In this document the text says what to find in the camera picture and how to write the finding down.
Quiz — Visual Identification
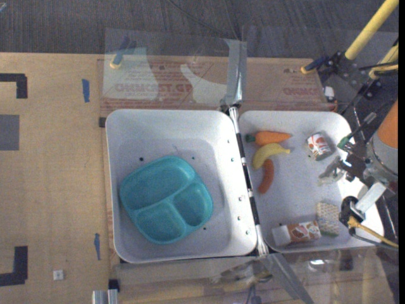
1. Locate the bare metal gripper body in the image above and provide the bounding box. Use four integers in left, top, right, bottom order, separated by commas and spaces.
339, 150, 385, 187

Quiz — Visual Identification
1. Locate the red and white can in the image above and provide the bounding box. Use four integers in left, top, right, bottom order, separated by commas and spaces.
306, 132, 333, 162

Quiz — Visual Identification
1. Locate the white plastic tray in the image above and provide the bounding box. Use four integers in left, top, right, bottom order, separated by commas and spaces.
104, 108, 259, 264
237, 110, 385, 254

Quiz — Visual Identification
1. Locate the white patterned packet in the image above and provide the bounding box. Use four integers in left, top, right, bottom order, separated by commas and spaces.
315, 201, 341, 238

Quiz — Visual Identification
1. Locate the orange sausage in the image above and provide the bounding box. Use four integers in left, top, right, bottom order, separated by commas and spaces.
258, 158, 275, 195

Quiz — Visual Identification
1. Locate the yellow banana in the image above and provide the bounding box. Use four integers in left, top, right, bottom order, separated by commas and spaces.
252, 142, 291, 170

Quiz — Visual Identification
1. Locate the orange carrot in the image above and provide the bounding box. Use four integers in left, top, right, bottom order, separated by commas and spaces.
245, 130, 293, 147

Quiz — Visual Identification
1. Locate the orange and white carton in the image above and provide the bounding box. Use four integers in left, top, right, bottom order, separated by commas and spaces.
271, 220, 322, 247

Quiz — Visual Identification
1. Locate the brown cardboard board red print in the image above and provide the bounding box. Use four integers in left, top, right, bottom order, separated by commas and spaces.
96, 57, 380, 286

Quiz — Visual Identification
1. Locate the blue divided plate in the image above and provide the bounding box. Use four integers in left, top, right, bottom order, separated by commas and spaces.
118, 155, 214, 246

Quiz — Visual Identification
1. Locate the black cylinder on white bracket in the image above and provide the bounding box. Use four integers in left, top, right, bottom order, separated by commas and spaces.
338, 182, 387, 229

